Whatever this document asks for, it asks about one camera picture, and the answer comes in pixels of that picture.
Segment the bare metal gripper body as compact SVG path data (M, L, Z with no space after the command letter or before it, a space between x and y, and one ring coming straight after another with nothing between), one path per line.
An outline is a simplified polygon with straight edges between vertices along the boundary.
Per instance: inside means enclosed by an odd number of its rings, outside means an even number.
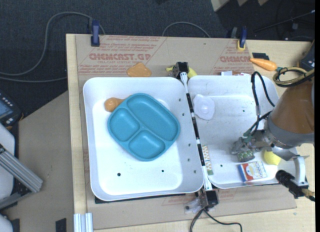
M271 151L275 145L275 137L268 130L256 130L243 134L246 148L256 146L262 150Z

